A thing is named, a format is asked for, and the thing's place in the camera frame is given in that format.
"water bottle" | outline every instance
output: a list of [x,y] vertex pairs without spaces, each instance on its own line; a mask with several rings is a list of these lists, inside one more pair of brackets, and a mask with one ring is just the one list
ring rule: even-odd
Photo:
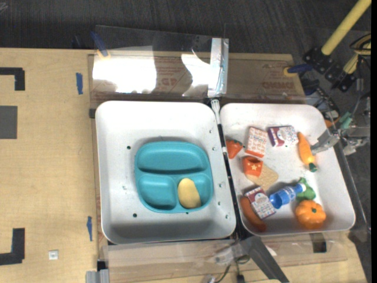
[[269,199],[275,209],[280,209],[283,205],[294,201],[296,195],[305,190],[306,186],[303,183],[298,183],[295,186],[285,186],[283,189],[271,194]]

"teal plate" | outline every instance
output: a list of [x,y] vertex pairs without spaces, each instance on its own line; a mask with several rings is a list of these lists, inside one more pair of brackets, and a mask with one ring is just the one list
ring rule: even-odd
[[[178,199],[178,184],[189,178],[199,192],[201,206],[186,209]],[[206,152],[183,141],[157,141],[143,145],[135,157],[135,179],[143,205],[154,212],[194,212],[213,196],[211,166]]]

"yellow potato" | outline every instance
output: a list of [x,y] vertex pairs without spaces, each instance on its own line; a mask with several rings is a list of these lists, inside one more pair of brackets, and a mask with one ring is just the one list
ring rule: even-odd
[[186,209],[201,207],[199,192],[195,183],[189,178],[184,178],[179,182],[178,198],[181,205]]

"wooden table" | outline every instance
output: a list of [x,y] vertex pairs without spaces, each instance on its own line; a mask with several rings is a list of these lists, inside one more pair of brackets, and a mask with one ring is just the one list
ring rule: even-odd
[[[25,91],[14,90],[13,76],[0,75],[0,106],[18,106],[17,139],[0,139],[0,253],[11,251],[12,229],[25,228],[25,259],[21,264],[1,265],[0,282],[85,282],[85,273],[97,267],[88,116],[88,56],[93,53],[0,48],[0,67],[22,67],[26,74]],[[82,95],[76,73],[83,76]],[[291,282],[303,282],[303,274],[305,282],[365,282],[355,246],[347,238],[345,248],[345,261],[283,267],[283,271]],[[49,259],[53,250],[58,250],[58,259]],[[244,274],[248,282],[265,279],[259,270]],[[200,278],[159,282],[200,282]],[[223,282],[235,282],[234,276]]]

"yellow bar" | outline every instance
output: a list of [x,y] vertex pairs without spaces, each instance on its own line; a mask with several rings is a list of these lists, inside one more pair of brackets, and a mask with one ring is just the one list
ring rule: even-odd
[[350,31],[350,29],[354,26],[354,24],[364,14],[364,12],[369,8],[371,4],[372,0],[358,0],[358,2],[346,16],[346,18],[344,18],[342,23],[340,23],[332,36],[322,47],[321,50],[324,55],[331,55],[334,49],[344,39],[346,34]]
[[[368,43],[365,47],[367,49],[372,48],[372,43]],[[354,54],[353,57],[347,62],[346,65],[343,67],[343,71],[348,74],[353,74],[356,71],[356,67],[358,64],[358,57],[359,54]]]

